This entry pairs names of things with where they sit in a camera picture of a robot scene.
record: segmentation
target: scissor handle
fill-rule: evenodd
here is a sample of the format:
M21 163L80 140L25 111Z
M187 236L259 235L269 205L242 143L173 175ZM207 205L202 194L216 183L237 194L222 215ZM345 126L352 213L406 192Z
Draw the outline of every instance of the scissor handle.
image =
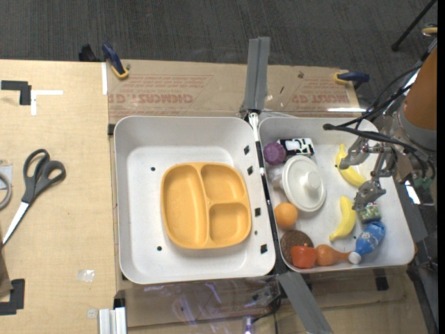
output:
M29 166L39 154L43 154L43 158L35 166L34 174L28 176ZM53 178L49 178L49 174L53 170L59 170L60 173ZM22 202L31 204L46 188L63 180L66 177L66 170L61 162L50 161L48 151L40 148L32 152L26 159L23 166L23 177L25 179L25 193L22 197Z
M31 165L31 162L38 154L43 154L43 157L35 166L34 174L32 176L28 176L29 166ZM32 152L26 159L23 165L23 177L25 179L25 193L22 197L22 202L31 204L31 202L35 198L34 196L35 185L37 184L37 181L42 175L43 166L48 161L49 161L49 153L44 148L40 148L39 150Z
M49 178L49 175L53 170L59 170L60 173L52 178ZM42 177L37 181L34 190L34 199L38 197L46 188L51 186L52 184L58 183L65 179L67 176L67 172L65 170L65 166L62 162L59 161L49 161L43 167Z

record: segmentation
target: yellow divided plate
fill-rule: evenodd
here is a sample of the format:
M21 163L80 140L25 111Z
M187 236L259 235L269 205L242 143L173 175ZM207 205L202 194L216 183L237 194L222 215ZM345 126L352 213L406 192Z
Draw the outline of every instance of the yellow divided plate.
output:
M170 167L162 178L161 211L168 236L183 248L235 245L252 226L244 179L226 164Z

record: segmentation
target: banana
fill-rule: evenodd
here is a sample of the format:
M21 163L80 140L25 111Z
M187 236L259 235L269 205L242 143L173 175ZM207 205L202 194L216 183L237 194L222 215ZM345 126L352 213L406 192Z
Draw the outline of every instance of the banana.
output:
M337 237L349 235L354 228L357 214L353 209L353 202L345 196L340 197L341 221L337 229L329 235L329 240L333 241Z
M351 166L347 167L347 169L345 170L340 169L341 159L345 158L346 156L348 156L348 154L345 151L345 144L342 143L340 145L340 151L337 153L335 157L335 166L338 168L340 174L347 182L359 188L363 183L366 182L364 177Z

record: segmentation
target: red tomato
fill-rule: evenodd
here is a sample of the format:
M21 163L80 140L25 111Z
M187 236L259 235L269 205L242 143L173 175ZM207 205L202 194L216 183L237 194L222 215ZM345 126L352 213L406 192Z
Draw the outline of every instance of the red tomato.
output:
M292 246L292 264L299 269L310 269L315 265L317 251L308 246Z

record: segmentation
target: white tray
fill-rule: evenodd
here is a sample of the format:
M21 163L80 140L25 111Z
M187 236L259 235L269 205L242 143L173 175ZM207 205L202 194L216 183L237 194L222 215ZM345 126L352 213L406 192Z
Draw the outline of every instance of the white tray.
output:
M341 219L340 196L348 196L353 201L357 193L357 188L347 183L339 174L334 166L334 161L339 145L345 143L347 150L357 137L346 132L325 131L323 130L323 124L340 125L349 120L343 118L269 117L261 121L259 126L259 137L263 147L280 138L312 139L315 149L312 159L320 168L327 192L326 200L316 212L299 212L298 220L290 229L305 232L311 238L315 247L320 244L327 244L343 252L354 250L355 237L358 237L362 232L363 225L357 220L350 235L343 239L336 239L332 243L329 241L329 234L334 232ZM366 120L363 120L360 129L377 131L375 126ZM363 164L357 167L366 179L369 179L369 173L373 170L376 157L375 154L371 154ZM386 235L373 253L364 255L358 265L339 262L332 266L298 269L285 260L287 266L301 273L314 273L354 268L399 266L410 262L414 257L414 243L394 181L391 177L388 177L381 178L380 183L382 188L387 191L386 194L377 199L377 205L382 214L382 222L386 225ZM279 203L288 201L282 189L275 188L270 182L268 187L274 208ZM281 238L284 230L278 228L278 233Z
M120 268L130 281L171 283L270 272L276 254L255 139L248 123L226 117L129 116L117 123L114 136ZM163 227L160 185L164 172L175 164L200 161L228 164L245 180L252 229L237 245L180 248Z

